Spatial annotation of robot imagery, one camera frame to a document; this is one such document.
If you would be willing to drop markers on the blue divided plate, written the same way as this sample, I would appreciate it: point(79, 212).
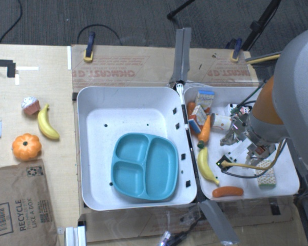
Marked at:
point(159, 163)

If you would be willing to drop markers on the orange pumpkin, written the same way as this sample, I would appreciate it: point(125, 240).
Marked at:
point(26, 147)

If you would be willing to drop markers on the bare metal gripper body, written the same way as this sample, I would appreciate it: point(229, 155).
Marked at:
point(242, 129)

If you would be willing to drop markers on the orange carrot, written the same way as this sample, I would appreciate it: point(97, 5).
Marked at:
point(190, 107)
point(205, 132)

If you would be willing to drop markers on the yellow banana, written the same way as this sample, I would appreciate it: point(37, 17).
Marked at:
point(204, 164)
point(45, 123)

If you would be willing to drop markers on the white and blue carton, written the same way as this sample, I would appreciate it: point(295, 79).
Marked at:
point(204, 100)

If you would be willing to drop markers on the pink cupcake with white icing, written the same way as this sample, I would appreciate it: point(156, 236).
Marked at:
point(30, 106)

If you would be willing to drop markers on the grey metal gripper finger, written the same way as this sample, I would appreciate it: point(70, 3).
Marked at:
point(227, 139)
point(235, 120)

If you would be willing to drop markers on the white cup with orange dots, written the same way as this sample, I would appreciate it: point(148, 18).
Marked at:
point(220, 122)

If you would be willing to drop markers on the white plastic tray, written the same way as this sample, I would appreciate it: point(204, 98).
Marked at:
point(97, 147)
point(246, 183)

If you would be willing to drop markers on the orange sausage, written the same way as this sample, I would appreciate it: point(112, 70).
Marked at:
point(227, 192)

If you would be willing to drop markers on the brown cardboard board, red print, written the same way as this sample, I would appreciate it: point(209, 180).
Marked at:
point(133, 68)

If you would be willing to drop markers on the patterned white and green carton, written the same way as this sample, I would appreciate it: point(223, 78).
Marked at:
point(266, 177)

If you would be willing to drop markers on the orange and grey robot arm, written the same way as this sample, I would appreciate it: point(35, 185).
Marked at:
point(292, 86)

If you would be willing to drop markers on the brown paper bag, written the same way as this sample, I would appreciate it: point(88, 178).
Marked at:
point(18, 206)

